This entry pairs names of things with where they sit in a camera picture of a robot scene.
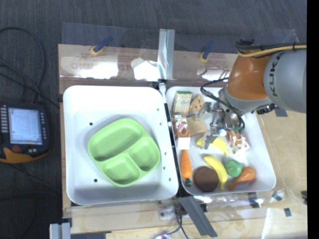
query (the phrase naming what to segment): display screen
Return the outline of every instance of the display screen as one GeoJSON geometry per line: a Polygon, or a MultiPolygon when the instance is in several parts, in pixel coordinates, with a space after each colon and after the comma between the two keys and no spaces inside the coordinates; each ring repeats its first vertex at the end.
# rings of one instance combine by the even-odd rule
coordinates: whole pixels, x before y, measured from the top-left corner
{"type": "Polygon", "coordinates": [[[42,145],[39,111],[9,108],[10,141],[42,145]]]}

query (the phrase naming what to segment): yellow cable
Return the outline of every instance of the yellow cable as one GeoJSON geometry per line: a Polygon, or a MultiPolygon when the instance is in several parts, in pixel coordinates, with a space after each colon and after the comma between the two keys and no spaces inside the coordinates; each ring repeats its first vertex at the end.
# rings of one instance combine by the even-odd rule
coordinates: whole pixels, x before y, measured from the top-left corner
{"type": "Polygon", "coordinates": [[[291,45],[291,46],[285,46],[285,47],[257,51],[257,52],[250,53],[250,54],[243,54],[243,53],[240,53],[239,51],[237,51],[237,53],[239,56],[242,56],[242,57],[253,57],[253,56],[264,55],[267,53],[272,53],[272,52],[281,51],[281,50],[289,50],[289,49],[307,49],[307,45],[295,45],[295,46],[291,45]]]}

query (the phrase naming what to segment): table surface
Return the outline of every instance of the table surface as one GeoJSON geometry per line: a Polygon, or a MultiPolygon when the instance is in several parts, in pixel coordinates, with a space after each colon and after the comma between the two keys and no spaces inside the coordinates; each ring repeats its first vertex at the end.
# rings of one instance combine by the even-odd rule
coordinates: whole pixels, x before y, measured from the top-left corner
{"type": "MultiPolygon", "coordinates": [[[[77,53],[79,56],[79,52],[84,48],[87,50],[89,47],[59,45],[60,94],[63,94],[71,85],[102,85],[100,80],[67,75],[65,66],[61,66],[61,61],[65,61],[65,58],[74,58],[77,53]]],[[[150,59],[154,60],[153,50],[143,50],[144,59],[148,57],[148,54],[150,59]]],[[[198,57],[199,53],[196,52],[174,53],[174,69],[184,71],[183,84],[190,83],[191,77],[188,77],[187,73],[191,73],[194,67],[198,66],[198,57]]],[[[220,67],[214,71],[220,74],[232,67],[236,57],[236,54],[216,54],[212,56],[210,67],[214,63],[222,64],[223,68],[220,67]]],[[[134,82],[122,81],[121,84],[133,85],[134,82]]],[[[142,82],[142,85],[149,86],[149,83],[142,82]]],[[[106,234],[106,238],[125,239],[155,238],[160,234],[174,231],[178,224],[172,216],[170,201],[167,204],[146,201],[90,207],[71,206],[66,193],[63,105],[61,104],[60,107],[63,214],[66,218],[72,218],[71,233],[111,232],[106,234]]],[[[307,191],[306,119],[306,114],[291,111],[287,111],[287,116],[283,117],[277,116],[275,112],[258,116],[277,183],[271,192],[256,193],[255,199],[260,203],[257,208],[250,205],[246,194],[212,198],[212,203],[207,205],[206,216],[219,238],[307,237],[307,202],[301,194],[302,191],[307,191]]],[[[200,236],[188,215],[183,216],[183,228],[189,238],[205,238],[200,236]]],[[[174,233],[172,237],[185,238],[182,230],[174,233]]]]}

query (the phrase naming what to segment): blue clip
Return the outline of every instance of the blue clip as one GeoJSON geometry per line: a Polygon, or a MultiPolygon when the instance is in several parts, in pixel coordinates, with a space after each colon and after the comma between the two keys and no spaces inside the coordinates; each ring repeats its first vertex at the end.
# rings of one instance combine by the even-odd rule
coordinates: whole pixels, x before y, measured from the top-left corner
{"type": "Polygon", "coordinates": [[[206,63],[208,60],[208,54],[211,50],[211,47],[213,46],[213,42],[210,41],[206,47],[203,47],[201,50],[201,55],[200,55],[200,61],[203,63],[206,63]]]}
{"type": "Polygon", "coordinates": [[[97,45],[95,45],[94,47],[92,47],[91,49],[91,53],[96,56],[99,53],[102,52],[103,47],[107,46],[109,44],[110,41],[112,41],[113,38],[111,36],[108,36],[106,38],[104,38],[102,41],[100,41],[97,45]]]}

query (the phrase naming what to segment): green plate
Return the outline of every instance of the green plate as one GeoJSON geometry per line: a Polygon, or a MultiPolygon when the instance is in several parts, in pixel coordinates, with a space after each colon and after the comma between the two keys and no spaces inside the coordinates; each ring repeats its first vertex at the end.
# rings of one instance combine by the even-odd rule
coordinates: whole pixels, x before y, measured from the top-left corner
{"type": "Polygon", "coordinates": [[[102,174],[114,185],[127,187],[160,163],[160,149],[137,121],[119,119],[89,140],[88,151],[102,174]]]}

